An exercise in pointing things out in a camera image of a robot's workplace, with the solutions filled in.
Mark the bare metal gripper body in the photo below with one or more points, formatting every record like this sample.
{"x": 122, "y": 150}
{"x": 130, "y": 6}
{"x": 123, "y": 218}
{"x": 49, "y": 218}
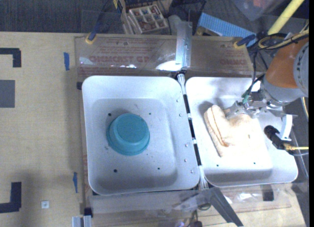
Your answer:
{"x": 257, "y": 103}

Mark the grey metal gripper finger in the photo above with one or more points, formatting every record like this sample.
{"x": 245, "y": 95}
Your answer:
{"x": 233, "y": 113}

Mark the beige cloth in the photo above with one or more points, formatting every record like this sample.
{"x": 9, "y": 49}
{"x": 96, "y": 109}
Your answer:
{"x": 240, "y": 135}

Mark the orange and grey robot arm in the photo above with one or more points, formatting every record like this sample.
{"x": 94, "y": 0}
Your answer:
{"x": 282, "y": 71}

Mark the white plastic tray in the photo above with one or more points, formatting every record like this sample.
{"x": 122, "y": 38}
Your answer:
{"x": 245, "y": 172}
{"x": 137, "y": 172}

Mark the teal bowl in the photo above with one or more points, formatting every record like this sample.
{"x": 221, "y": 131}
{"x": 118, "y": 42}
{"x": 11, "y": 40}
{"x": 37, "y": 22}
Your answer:
{"x": 128, "y": 133}

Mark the brown cardboard board red print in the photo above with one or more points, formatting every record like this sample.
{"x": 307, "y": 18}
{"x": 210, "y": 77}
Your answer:
{"x": 137, "y": 56}

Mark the small white square tile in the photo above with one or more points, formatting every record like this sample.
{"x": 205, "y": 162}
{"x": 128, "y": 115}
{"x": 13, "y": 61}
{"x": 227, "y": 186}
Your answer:
{"x": 44, "y": 204}

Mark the black cylinder on white bracket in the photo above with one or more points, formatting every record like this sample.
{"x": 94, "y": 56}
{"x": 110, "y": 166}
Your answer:
{"x": 274, "y": 134}

